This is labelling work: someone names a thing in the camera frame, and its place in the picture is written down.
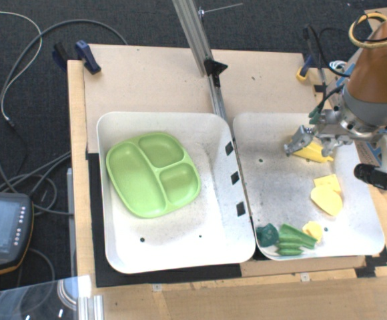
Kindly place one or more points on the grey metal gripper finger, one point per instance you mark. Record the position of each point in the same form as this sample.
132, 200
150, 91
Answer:
299, 140
330, 144

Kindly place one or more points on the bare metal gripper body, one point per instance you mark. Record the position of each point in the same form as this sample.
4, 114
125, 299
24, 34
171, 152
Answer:
342, 127

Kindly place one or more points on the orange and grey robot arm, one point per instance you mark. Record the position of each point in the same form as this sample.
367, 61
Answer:
373, 72

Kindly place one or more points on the yellow ridged toy wedge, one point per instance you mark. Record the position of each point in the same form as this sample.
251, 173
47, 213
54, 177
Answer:
313, 152

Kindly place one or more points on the yellow cheese slice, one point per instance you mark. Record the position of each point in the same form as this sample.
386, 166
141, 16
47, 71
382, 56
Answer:
330, 180

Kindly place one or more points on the white plastic tray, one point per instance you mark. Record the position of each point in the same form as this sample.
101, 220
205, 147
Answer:
280, 185
187, 242

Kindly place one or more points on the yellow rounded toy slice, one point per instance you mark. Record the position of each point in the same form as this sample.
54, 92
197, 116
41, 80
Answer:
327, 200

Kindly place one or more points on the small yellow toy piece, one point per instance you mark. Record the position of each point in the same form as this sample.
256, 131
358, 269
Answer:
313, 230

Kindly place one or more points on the long green pea pod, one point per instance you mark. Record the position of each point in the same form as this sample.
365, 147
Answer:
298, 236

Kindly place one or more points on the dark green toy broccoli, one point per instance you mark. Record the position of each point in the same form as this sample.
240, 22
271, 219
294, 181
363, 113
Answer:
267, 235

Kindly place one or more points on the short green pea pod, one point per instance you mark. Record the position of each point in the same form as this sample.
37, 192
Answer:
289, 251

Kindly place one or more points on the pale wood flat board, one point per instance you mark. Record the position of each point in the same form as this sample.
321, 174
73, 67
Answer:
153, 85

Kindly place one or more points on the green divided plate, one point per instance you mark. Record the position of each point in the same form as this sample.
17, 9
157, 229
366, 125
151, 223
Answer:
146, 178

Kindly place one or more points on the black cylinder on white bracket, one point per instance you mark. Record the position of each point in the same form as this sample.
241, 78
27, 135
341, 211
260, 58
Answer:
373, 175

